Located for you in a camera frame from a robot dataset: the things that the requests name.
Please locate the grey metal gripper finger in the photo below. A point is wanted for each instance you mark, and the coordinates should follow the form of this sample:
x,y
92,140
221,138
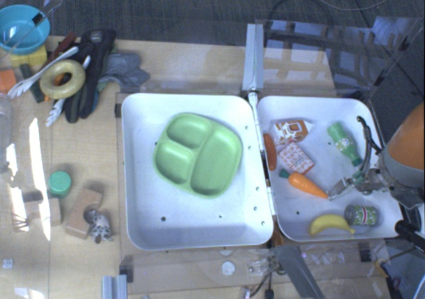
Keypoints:
x,y
347,182
337,193

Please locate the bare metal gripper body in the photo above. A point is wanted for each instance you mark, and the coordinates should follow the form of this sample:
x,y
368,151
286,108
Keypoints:
x,y
372,183

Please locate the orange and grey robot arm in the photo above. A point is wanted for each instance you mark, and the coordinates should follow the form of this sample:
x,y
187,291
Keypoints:
x,y
406,145

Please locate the white plastic tray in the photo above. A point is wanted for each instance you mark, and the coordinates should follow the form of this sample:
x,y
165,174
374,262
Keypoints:
x,y
332,171
146,191

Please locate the yellow banana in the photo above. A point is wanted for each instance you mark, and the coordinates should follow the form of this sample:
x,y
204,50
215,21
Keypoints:
x,y
328,223

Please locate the orange carrot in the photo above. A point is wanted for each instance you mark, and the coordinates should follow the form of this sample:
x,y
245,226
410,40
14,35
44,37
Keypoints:
x,y
305,184

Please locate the green and red can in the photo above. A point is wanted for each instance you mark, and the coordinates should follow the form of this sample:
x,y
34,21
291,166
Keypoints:
x,y
362,215

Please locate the green bottle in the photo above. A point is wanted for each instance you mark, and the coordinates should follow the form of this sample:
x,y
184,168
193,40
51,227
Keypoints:
x,y
343,143

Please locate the orange patterned packet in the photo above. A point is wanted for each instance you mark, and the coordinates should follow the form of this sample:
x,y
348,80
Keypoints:
x,y
296,158

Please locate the white and orange carton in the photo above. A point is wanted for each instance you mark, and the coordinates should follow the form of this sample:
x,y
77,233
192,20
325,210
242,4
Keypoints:
x,y
290,130

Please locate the orange sausage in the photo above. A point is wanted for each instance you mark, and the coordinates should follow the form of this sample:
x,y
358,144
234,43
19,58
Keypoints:
x,y
270,153

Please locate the green divided plate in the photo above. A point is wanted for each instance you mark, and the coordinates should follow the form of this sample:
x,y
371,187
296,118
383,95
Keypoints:
x,y
199,155

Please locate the white spotted toy animal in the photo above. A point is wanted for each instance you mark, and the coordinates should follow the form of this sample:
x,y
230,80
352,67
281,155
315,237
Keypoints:
x,y
99,226

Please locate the grey cloth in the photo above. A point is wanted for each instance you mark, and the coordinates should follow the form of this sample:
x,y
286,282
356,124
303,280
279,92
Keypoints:
x,y
127,70

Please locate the brown wooden block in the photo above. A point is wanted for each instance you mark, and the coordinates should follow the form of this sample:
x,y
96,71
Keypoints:
x,y
83,211

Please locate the black glove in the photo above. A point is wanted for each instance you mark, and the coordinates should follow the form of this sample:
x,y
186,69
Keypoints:
x,y
96,58

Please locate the green cylinder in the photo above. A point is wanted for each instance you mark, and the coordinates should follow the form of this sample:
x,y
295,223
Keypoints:
x,y
59,183

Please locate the small wooden block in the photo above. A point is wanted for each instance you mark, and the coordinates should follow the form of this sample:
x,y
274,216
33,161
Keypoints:
x,y
55,213

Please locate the dark green block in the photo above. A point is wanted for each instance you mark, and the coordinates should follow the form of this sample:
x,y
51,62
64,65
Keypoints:
x,y
34,91

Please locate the yellow block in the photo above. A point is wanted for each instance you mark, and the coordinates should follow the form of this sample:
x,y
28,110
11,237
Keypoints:
x,y
31,56

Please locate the orange cube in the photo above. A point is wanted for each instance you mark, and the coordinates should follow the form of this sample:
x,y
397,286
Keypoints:
x,y
6,80

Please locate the blue bowl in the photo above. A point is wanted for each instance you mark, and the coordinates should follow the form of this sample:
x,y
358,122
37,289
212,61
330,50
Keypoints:
x,y
20,30

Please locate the black cylinder on white bracket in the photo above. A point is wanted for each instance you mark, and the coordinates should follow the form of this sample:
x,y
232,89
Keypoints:
x,y
410,230

